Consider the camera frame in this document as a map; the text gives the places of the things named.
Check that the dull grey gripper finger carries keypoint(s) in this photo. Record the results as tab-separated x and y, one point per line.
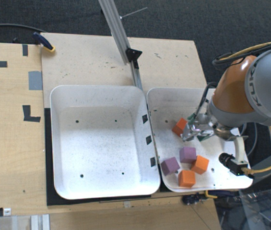
197	130
187	134

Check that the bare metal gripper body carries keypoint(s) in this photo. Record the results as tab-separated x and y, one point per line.
206	124

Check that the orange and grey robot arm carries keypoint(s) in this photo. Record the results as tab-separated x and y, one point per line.
236	90

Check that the orange cube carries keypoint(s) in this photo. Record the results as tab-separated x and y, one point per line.
186	178
200	164
179	127

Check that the purple cube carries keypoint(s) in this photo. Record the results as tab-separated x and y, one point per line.
170	166
188	154

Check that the white plastic tray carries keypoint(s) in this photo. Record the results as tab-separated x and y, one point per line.
101	142
171	104

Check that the black cylinder on white bracket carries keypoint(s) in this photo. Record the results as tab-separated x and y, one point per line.
238	163

